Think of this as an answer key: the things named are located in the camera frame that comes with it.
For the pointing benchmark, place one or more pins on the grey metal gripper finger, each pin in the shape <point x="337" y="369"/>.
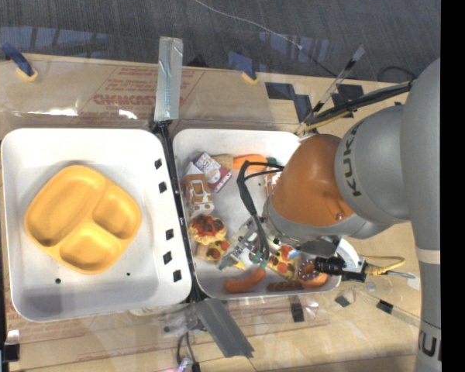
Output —
<point x="228" y="262"/>

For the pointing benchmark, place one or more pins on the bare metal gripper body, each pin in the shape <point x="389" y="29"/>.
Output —
<point x="252" y="238"/>

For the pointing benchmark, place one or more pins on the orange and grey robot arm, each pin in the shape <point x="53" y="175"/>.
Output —
<point x="376" y="176"/>

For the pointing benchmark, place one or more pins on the small pizza slice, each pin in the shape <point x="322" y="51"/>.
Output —
<point x="214" y="251"/>

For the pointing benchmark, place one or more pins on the orange sausage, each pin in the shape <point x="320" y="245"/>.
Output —
<point x="244" y="282"/>

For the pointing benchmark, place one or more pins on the white plastic tray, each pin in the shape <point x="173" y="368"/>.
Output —
<point x="236" y="204"/>
<point x="100" y="145"/>

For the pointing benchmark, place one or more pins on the spaghetti with meatballs toy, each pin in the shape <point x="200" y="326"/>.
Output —
<point x="207" y="229"/>

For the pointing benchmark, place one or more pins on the large pizza slice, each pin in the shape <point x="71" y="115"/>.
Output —
<point x="283" y="265"/>

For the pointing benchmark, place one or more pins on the brown chocolate bar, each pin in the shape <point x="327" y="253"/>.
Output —
<point x="284" y="286"/>

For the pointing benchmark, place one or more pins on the orange and white house carton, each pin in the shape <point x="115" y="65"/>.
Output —
<point x="197" y="192"/>

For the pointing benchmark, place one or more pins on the pink and white carton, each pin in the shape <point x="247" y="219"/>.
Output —
<point x="215" y="173"/>

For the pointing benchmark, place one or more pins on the orange carrot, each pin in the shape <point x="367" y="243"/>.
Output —
<point x="255" y="161"/>

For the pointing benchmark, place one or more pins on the beige ice cream cone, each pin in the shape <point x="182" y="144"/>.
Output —
<point x="224" y="161"/>

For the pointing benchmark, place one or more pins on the yellow divided plate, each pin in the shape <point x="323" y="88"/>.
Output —
<point x="81" y="217"/>

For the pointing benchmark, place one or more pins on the brown cardboard board red print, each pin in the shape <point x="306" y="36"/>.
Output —
<point x="85" y="91"/>

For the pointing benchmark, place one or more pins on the black cylinder on white bracket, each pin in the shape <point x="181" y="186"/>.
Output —
<point x="335" y="265"/>

